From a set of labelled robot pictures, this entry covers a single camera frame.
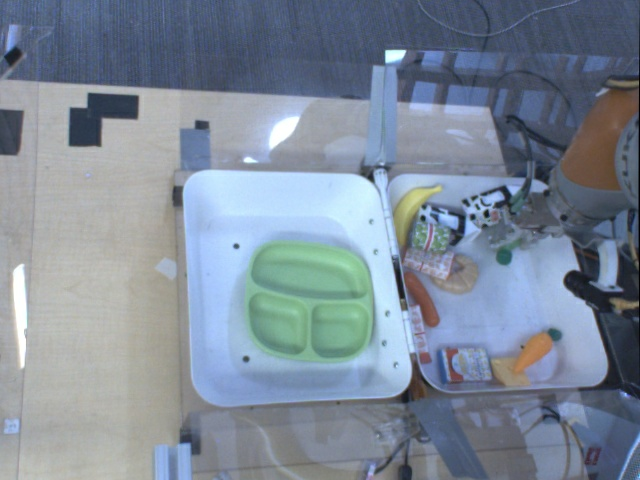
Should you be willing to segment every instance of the tray hinge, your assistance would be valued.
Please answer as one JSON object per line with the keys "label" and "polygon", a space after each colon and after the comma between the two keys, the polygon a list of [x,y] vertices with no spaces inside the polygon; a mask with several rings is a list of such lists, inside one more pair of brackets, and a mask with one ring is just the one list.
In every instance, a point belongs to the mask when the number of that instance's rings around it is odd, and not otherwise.
{"label": "tray hinge", "polygon": [[409,354],[414,354],[416,351],[415,343],[413,342],[413,328],[411,327],[411,314],[409,311],[403,309],[402,311],[402,323],[404,324],[404,335],[407,339],[407,346],[409,347]]}

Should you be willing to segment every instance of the black tape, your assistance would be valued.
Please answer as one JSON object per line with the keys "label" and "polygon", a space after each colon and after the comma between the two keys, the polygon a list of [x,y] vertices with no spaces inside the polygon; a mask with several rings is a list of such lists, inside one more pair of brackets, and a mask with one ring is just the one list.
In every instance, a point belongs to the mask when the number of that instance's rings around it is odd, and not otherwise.
{"label": "black tape", "polygon": [[102,146],[102,121],[86,108],[69,109],[69,146]]}
{"label": "black tape", "polygon": [[89,93],[87,106],[93,119],[138,119],[138,96]]}
{"label": "black tape", "polygon": [[17,155],[22,142],[22,110],[0,109],[0,155]]}
{"label": "black tape", "polygon": [[173,200],[174,208],[182,207],[182,190],[183,187],[174,186],[173,193],[171,194],[171,199]]}
{"label": "black tape", "polygon": [[11,48],[11,50],[4,54],[4,60],[7,61],[9,66],[15,66],[18,62],[20,62],[23,56],[24,53],[22,53],[22,50],[17,46],[14,46],[13,48]]}

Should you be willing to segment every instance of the toy carrot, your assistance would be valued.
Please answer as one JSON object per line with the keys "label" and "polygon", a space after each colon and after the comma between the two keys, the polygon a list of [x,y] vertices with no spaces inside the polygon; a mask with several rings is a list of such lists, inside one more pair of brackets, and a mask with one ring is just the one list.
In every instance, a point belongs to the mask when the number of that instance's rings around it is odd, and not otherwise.
{"label": "toy carrot", "polygon": [[561,337],[562,333],[558,329],[549,329],[531,336],[513,365],[514,373],[522,373],[525,368],[540,361],[551,352],[553,342],[558,341]]}

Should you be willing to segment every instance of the white tray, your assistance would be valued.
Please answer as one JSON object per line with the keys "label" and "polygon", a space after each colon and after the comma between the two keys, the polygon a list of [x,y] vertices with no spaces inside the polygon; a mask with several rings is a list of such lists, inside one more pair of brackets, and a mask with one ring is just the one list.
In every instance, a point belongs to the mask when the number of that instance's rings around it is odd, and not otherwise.
{"label": "white tray", "polygon": [[[434,205],[457,207],[468,196],[522,180],[477,176],[401,175],[389,185],[392,208],[409,190],[440,183],[441,193],[431,197]],[[534,182],[532,190],[542,191]],[[471,257],[480,275],[474,289],[455,295],[437,288],[428,276],[419,274],[440,313],[438,327],[427,330],[434,361],[422,367],[424,378],[447,393],[471,393],[524,389],[589,387],[600,384],[607,374],[607,355],[592,313],[585,303],[563,285],[565,274],[578,264],[568,238],[546,238],[531,249],[517,249],[513,261],[502,266],[495,260],[481,235],[457,250]],[[438,350],[447,346],[484,347],[490,357],[517,355],[529,336],[556,327],[563,333],[553,351],[527,369],[530,388],[505,388],[491,383],[444,384],[437,365]]]}
{"label": "white tray", "polygon": [[[191,376],[219,406],[388,398],[411,377],[380,196],[352,174],[202,171],[184,188]],[[249,337],[244,283],[253,251],[308,240],[360,256],[374,289],[373,335],[345,363],[271,356]]]}

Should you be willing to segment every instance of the green plate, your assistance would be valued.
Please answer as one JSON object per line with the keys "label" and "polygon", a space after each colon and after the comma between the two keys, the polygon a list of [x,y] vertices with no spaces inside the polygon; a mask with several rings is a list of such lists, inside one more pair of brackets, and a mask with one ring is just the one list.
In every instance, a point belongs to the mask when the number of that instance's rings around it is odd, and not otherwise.
{"label": "green plate", "polygon": [[371,339],[369,269],[339,247],[268,242],[251,257],[245,315],[251,338],[265,352],[304,361],[347,361]]}

